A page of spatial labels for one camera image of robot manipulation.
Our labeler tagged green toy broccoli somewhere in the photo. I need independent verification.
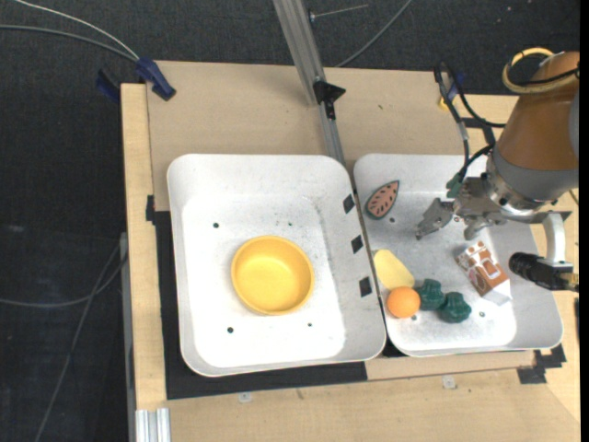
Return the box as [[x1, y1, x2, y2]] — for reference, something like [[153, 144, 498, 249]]
[[436, 291, 473, 325], [415, 278, 447, 312]]

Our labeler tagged brown and white carton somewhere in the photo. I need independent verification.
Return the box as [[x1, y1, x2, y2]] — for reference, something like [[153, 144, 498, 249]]
[[454, 240, 514, 306]]

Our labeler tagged black cylinder on white bracket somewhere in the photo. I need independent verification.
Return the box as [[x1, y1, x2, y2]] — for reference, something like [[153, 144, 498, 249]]
[[507, 209, 577, 293]]

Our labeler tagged orange ball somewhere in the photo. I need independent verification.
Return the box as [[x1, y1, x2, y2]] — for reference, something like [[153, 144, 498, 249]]
[[386, 285, 422, 320]]

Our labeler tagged toy watermelon slice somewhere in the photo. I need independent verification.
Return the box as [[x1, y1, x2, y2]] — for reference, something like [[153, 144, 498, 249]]
[[364, 180, 401, 222]]

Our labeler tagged yellow bowl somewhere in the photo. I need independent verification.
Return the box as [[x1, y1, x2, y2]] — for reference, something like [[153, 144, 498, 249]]
[[229, 234, 317, 317]]

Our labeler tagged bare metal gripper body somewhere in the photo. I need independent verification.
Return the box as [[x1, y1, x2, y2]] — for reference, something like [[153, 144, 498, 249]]
[[452, 175, 554, 228]]

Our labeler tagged brown cardboard board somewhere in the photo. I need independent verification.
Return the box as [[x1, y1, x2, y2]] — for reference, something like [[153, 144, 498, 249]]
[[145, 60, 537, 382]]

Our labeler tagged pale yellow flat toy piece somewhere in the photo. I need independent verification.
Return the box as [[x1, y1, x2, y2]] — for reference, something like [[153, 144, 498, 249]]
[[372, 248, 416, 292]]

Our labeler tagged white plastic tray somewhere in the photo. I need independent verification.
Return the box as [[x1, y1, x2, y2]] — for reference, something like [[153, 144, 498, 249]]
[[352, 152, 565, 359], [166, 153, 388, 378]]

